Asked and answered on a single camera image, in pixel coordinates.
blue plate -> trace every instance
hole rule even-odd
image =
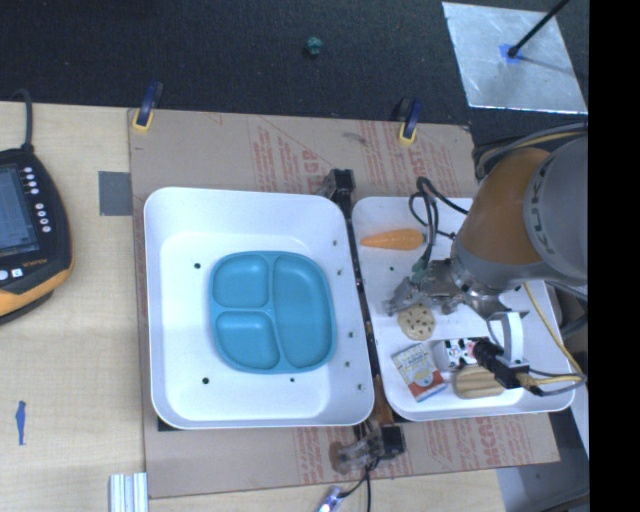
[[[225,256],[211,272],[209,310],[215,346],[238,370],[313,370],[335,349],[329,285],[320,267],[301,254]]]

white tray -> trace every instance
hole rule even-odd
[[[454,202],[464,208],[471,205],[470,199],[457,199]],[[421,218],[426,219],[422,200],[416,199],[414,206]],[[447,233],[457,232],[464,215],[442,203],[439,203],[438,212],[440,229]],[[421,229],[409,211],[406,197],[368,197],[358,201],[353,209],[356,240],[407,227]],[[431,257],[447,258],[450,249],[451,241],[444,236],[438,236]],[[519,388],[505,390],[496,397],[461,399],[453,392],[449,372],[444,374],[445,380],[449,381],[444,391],[423,402],[416,402],[391,360],[393,354],[416,342],[405,336],[395,315],[387,315],[383,309],[383,302],[390,299],[400,281],[411,274],[411,267],[423,252],[424,246],[412,251],[395,251],[358,244],[358,257],[376,339],[382,382],[391,407],[400,416],[411,421],[548,412],[568,407],[573,401],[573,391],[538,397]],[[530,286],[545,316],[554,324],[555,316],[544,283],[533,282]],[[516,311],[530,311],[523,320],[524,357],[529,360],[530,366],[550,373],[568,372],[569,364],[566,358],[547,332],[526,291],[521,289],[518,292],[509,292],[503,296],[502,302]],[[457,312],[451,315],[442,315],[439,308],[434,308],[433,313],[436,325],[427,343],[439,339],[489,335],[484,320],[465,305],[459,306]]]
[[[373,383],[344,216],[320,196],[170,187],[144,208],[151,395],[181,429],[354,425]],[[264,375],[216,352],[207,284],[215,263],[243,251],[290,251],[326,275],[336,322],[331,359]]]

green object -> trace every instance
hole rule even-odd
[[[304,49],[307,50],[311,55],[318,55],[320,53],[320,48],[324,46],[322,40],[317,37],[310,37],[307,39],[307,42],[304,45]]]

blue clamp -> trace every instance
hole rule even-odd
[[[136,109],[136,112],[133,116],[133,121],[131,122],[131,126],[140,131],[146,132],[149,131],[151,127],[151,121],[153,120],[153,109],[160,101],[160,96],[162,95],[162,83],[157,80],[151,80],[149,82],[149,86],[147,87],[147,92],[142,99],[142,105],[139,109]]]
[[[402,123],[400,133],[398,134],[398,141],[403,146],[410,146],[415,142],[418,118],[420,117],[421,110],[422,102],[418,98],[413,98],[411,105],[407,109],[407,114],[404,116],[405,121]]]

black rod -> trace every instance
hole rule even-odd
[[[547,14],[544,18],[542,18],[538,22],[538,24],[535,27],[533,27],[529,31],[529,33],[520,40],[518,44],[513,45],[511,48],[507,50],[507,55],[511,58],[515,57],[518,53],[518,50],[520,50],[520,48],[522,48],[522,46],[529,39],[531,39],[535,35],[535,33],[545,25],[545,23],[547,23],[547,21],[549,21],[560,9],[562,9],[568,3],[569,3],[569,0],[560,0],[560,2],[558,2],[558,4],[549,11],[549,14]]]

